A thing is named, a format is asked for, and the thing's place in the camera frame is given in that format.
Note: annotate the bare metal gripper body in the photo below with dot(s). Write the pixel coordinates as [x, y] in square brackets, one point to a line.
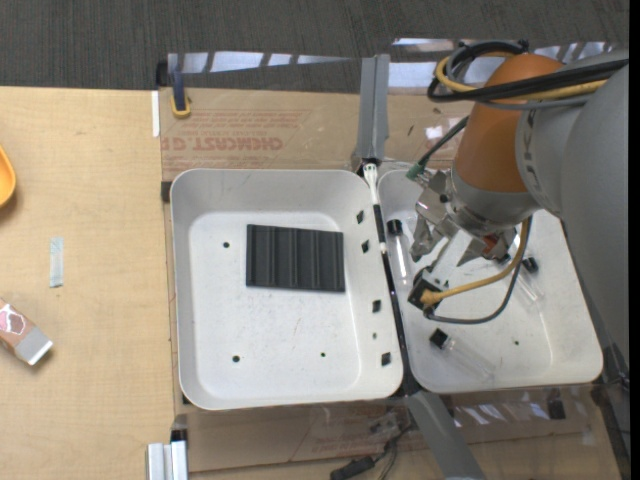
[437, 203]

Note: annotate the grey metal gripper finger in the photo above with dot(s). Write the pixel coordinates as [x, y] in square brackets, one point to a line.
[471, 252]
[423, 240]

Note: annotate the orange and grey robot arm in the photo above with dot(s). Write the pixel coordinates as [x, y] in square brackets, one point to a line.
[575, 168]

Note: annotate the clear plastic bottle black cap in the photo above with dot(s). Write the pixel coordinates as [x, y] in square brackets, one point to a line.
[530, 264]
[399, 250]
[450, 347]

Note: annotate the thin black and white rod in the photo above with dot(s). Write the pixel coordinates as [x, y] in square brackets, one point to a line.
[387, 268]

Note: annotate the white plastic tray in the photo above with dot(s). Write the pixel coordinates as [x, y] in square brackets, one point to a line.
[280, 328]
[540, 338]

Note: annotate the black ribbed rectangular mat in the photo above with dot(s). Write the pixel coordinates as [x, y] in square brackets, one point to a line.
[295, 258]

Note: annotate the brown cardboard board red print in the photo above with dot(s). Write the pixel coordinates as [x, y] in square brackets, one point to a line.
[300, 133]

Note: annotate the brown and grey carton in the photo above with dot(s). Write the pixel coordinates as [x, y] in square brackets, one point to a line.
[22, 335]

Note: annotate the orange plate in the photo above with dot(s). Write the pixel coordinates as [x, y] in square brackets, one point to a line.
[5, 178]

